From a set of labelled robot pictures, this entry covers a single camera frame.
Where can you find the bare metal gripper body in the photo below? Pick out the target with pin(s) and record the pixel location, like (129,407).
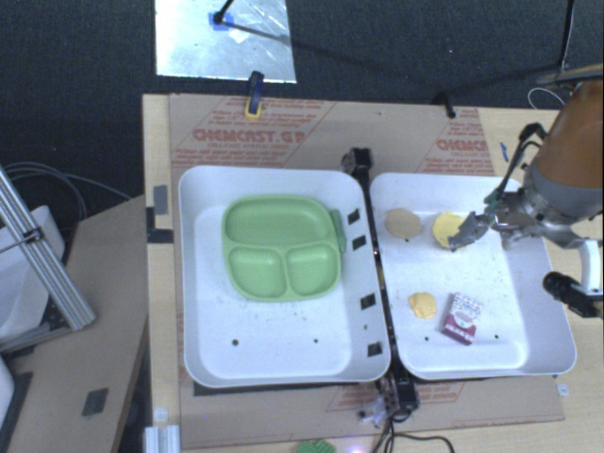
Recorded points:
(528,224)

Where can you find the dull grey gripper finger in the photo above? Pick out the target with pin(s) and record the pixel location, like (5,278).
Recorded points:
(486,222)
(463,233)

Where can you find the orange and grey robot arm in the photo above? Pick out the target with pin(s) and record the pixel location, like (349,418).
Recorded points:
(573,149)

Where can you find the large yellow round toy food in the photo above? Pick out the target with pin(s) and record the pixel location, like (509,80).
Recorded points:
(443,231)

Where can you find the white plastic tray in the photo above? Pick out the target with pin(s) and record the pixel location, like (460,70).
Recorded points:
(273,333)
(491,281)

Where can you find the tan round biscuit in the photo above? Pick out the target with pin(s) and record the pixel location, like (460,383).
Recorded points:
(402,223)

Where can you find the small yellow round toy food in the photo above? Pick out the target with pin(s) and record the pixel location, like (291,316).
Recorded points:
(422,306)

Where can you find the maroon and white carton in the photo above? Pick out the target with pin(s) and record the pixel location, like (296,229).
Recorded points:
(462,320)

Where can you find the thin black and white rod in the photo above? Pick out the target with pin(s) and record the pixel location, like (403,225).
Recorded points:
(380,272)

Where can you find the green divided plate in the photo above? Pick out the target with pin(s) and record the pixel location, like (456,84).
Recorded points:
(278,243)

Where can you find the brown cardboard board red print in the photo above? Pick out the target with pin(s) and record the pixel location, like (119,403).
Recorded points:
(292,130)

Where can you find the green ribbed object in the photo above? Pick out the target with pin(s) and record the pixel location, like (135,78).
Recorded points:
(315,447)

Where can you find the black cylinder on white bracket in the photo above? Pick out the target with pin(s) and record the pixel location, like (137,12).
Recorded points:
(573,293)

